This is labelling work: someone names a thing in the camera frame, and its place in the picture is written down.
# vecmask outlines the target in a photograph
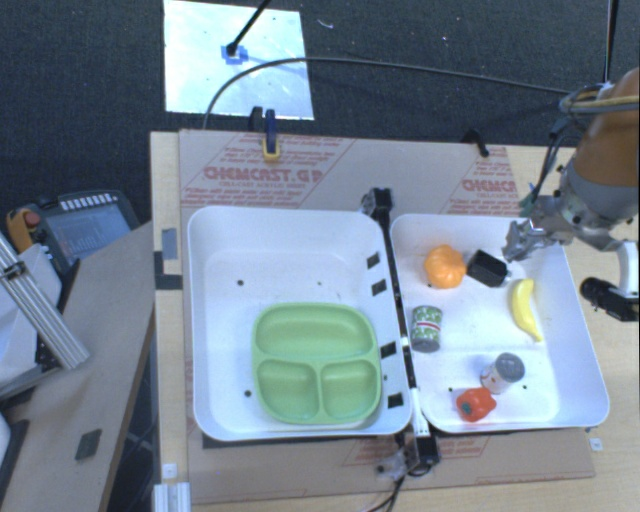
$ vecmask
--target soda can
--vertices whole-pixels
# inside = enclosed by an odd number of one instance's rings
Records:
[[[442,311],[434,306],[418,306],[413,310],[411,348],[418,352],[435,352],[440,348]]]
[[[480,382],[494,395],[504,393],[511,384],[524,377],[524,363],[509,352],[504,352],[480,374]]]

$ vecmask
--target yellow banana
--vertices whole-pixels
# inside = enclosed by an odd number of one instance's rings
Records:
[[[531,293],[533,292],[533,279],[521,279],[513,286],[511,292],[511,312],[516,325],[523,331],[531,334],[536,341],[542,341],[542,335],[538,331],[536,320],[531,311]]]

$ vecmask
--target black floor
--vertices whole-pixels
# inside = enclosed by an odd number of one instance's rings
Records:
[[[256,7],[259,1],[212,3]],[[300,12],[308,56],[416,64],[574,90],[602,78],[607,5],[273,0],[270,7]],[[620,2],[617,21],[613,79],[638,66],[640,2]],[[202,122],[199,115],[165,112],[163,52],[162,0],[3,0],[0,213],[41,194],[107,188],[122,190],[140,220],[148,220],[149,133]],[[561,97],[362,66],[311,63],[309,76],[315,121],[281,122],[281,131],[458,141],[473,127],[487,143],[544,145]],[[216,117],[211,127],[243,130],[247,119]],[[143,387],[112,510],[148,509],[149,396]]]

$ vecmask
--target red pepper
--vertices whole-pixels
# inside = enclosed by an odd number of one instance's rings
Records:
[[[487,388],[471,388],[456,399],[456,405],[463,420],[478,421],[496,408],[496,401]]]

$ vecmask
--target green plate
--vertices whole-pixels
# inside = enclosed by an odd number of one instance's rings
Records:
[[[357,309],[282,303],[253,325],[253,379],[265,410],[286,423],[361,421],[381,394],[373,327]]]

